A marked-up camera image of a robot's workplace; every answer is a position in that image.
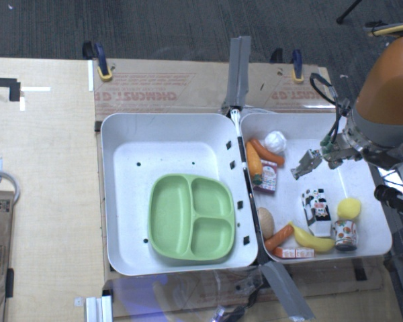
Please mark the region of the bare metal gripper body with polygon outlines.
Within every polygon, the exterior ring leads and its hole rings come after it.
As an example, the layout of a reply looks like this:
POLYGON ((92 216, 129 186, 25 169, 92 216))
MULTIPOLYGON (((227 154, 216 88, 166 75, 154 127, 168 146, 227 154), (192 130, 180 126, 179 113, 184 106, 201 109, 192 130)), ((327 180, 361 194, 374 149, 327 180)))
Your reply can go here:
POLYGON ((322 155, 327 162, 359 161, 367 145, 366 137, 354 125, 346 125, 342 132, 322 140, 322 155))

